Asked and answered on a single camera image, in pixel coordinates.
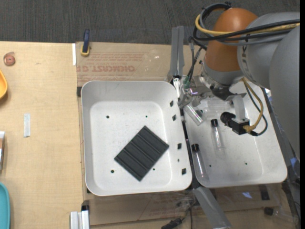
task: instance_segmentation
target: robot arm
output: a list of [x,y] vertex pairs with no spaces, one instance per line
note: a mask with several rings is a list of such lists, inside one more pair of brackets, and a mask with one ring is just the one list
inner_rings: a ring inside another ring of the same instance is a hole
[[[214,10],[224,12],[210,31],[204,22]],[[195,95],[205,98],[211,93],[233,100],[230,87],[246,77],[271,91],[274,110],[299,158],[299,18],[299,12],[257,17],[247,10],[232,8],[229,3],[203,9],[191,38],[197,45],[208,42],[202,73],[188,79],[180,106]],[[197,37],[198,30],[206,38]]]

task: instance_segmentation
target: black rectangular object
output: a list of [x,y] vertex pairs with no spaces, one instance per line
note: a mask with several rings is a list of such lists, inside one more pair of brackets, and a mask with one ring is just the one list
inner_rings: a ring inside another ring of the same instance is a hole
[[144,126],[114,160],[141,181],[168,148],[167,143]]

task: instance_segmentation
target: black cap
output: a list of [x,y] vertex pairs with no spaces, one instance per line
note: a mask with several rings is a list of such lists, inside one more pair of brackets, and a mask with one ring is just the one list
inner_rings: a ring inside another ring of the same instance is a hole
[[193,152],[198,152],[199,151],[199,145],[197,143],[192,145],[192,151]]
[[218,126],[218,121],[217,119],[211,120],[211,127],[217,127]]
[[271,215],[273,215],[273,212],[274,212],[274,209],[273,209],[273,208],[270,208],[270,207],[265,207],[265,208],[264,208],[264,213],[265,213],[265,215],[271,216]]

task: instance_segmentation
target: wooden table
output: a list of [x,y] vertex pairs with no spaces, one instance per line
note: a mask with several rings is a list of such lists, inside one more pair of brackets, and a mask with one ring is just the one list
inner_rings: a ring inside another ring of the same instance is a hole
[[[14,51],[16,63],[0,68],[8,93],[0,100],[0,130],[5,131],[4,169],[11,229],[66,229],[69,213],[83,202],[76,67],[72,45],[0,42],[0,57]],[[30,136],[23,137],[23,117],[30,114]],[[281,203],[288,208],[285,194]],[[227,212],[234,228],[287,228],[266,218],[262,209]],[[189,221],[180,228],[190,228]],[[95,228],[160,228],[169,220]],[[194,228],[210,228],[206,217]]]

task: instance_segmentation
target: yellow cable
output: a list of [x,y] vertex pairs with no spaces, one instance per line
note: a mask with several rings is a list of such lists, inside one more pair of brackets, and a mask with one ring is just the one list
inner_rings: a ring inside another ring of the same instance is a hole
[[248,84],[248,82],[244,78],[242,80],[243,80],[245,86],[247,86],[249,88],[249,90],[254,95],[254,97],[258,100],[258,102],[259,102],[259,104],[261,106],[261,111],[259,112],[259,116],[257,118],[257,121],[254,123],[254,125],[244,125],[243,126],[243,128],[246,130],[246,132],[250,133],[251,131],[253,131],[257,127],[258,123],[262,119],[264,107],[263,107],[263,103],[262,103],[261,99],[256,95],[256,93],[254,92],[252,87]]
[[[202,28],[199,24],[200,16],[201,16],[200,14],[197,16],[197,18],[195,20],[195,25],[196,25],[196,28],[203,33],[211,34],[213,36],[221,36],[221,35],[226,35],[226,34],[235,32],[235,31],[210,31],[210,30],[207,30],[205,28]],[[249,34],[258,34],[258,33],[263,33],[263,32],[289,30],[289,29],[293,29],[293,28],[295,28],[299,25],[300,25],[300,23],[293,23],[293,24],[288,24],[288,25],[275,26],[275,27],[271,27],[271,28],[268,28],[268,29],[253,31],[253,32],[250,32]]]

